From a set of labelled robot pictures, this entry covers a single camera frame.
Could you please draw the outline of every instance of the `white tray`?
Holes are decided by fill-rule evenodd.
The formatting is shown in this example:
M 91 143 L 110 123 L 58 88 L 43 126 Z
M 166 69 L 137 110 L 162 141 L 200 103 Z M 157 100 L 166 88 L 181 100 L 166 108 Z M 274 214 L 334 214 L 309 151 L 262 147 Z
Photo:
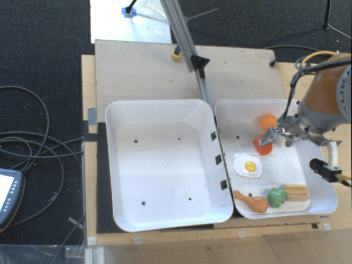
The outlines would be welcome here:
M 264 134 L 260 119 L 265 114 L 279 117 L 285 110 L 287 100 L 222 100 L 217 103 L 215 113 L 220 132 L 225 162 L 233 190 L 242 194 L 267 197 L 272 187 L 286 184 L 304 184 L 309 189 L 306 202 L 285 202 L 279 208 L 269 207 L 265 213 L 252 211 L 244 202 L 235 200 L 238 211 L 251 219 L 331 213 L 336 210 L 338 200 L 332 184 L 315 174 L 309 167 L 313 158 L 324 160 L 320 147 L 310 141 L 296 141 L 285 147 L 285 139 L 278 138 L 267 156 L 260 156 L 253 145 L 254 138 Z M 296 112 L 292 101 L 289 115 Z M 239 176 L 233 169 L 234 154 L 245 152 L 257 156 L 263 166 L 260 178 Z
M 128 232 L 224 222 L 233 213 L 211 107 L 118 101 L 106 110 L 113 215 Z

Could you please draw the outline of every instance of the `blue tape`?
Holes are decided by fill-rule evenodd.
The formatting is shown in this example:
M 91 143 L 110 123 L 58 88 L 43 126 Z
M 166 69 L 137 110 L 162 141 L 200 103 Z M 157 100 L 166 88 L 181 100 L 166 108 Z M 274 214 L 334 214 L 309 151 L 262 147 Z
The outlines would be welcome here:
M 132 7 L 132 10 L 131 10 L 131 13 L 130 14 L 127 14 L 126 13 L 126 8 L 122 8 L 122 14 L 124 15 L 125 18 L 130 18 L 132 19 L 133 17 L 137 16 L 137 11 L 135 8 Z

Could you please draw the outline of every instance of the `wooden table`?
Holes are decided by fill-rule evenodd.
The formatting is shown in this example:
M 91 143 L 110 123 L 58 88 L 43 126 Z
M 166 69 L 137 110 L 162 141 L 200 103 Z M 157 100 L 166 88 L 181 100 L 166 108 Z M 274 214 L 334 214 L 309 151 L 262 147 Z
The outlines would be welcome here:
M 276 66 L 287 95 L 295 73 L 294 65 L 277 63 Z M 311 80 L 310 76 L 300 80 L 295 98 L 303 97 Z M 96 107 L 97 102 L 95 56 L 82 56 L 82 94 L 84 120 L 87 120 L 87 110 Z M 97 126 L 89 125 L 89 133 L 97 133 Z M 339 146 L 339 166 L 345 175 L 351 176 L 351 125 L 342 125 L 327 137 L 343 140 Z M 213 229 L 97 234 L 97 142 L 86 141 L 84 148 L 87 243 L 104 246 L 109 251 L 107 263 L 331 263 L 351 260 L 351 189 L 340 184 L 334 185 L 338 209 L 327 216 L 232 218 L 216 224 Z M 326 225 L 324 228 L 325 223 L 331 230 L 326 230 Z

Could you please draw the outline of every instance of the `orange ball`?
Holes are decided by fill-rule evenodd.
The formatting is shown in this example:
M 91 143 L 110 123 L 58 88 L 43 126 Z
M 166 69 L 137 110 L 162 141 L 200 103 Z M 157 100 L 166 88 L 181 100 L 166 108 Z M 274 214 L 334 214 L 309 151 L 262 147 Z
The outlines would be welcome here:
M 264 115 L 260 120 L 260 126 L 262 126 L 264 131 L 267 131 L 270 126 L 275 128 L 277 126 L 277 118 L 272 114 Z

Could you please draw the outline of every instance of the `device screen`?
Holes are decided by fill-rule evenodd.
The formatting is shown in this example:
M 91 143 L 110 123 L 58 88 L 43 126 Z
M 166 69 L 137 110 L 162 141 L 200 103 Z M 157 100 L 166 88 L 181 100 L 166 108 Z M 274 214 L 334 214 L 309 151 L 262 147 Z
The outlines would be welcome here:
M 4 205 L 14 178 L 0 174 L 0 209 Z

